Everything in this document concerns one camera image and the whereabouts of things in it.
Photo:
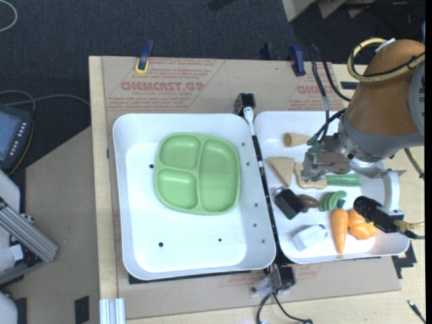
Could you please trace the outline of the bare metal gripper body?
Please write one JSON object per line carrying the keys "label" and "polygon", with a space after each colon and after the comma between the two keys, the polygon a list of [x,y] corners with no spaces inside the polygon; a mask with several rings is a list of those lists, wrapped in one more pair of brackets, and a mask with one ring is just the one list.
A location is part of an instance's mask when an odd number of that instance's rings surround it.
{"label": "bare metal gripper body", "polygon": [[351,170],[348,158],[342,153],[338,135],[315,141],[304,154],[304,163],[309,163],[314,172],[345,174]]}

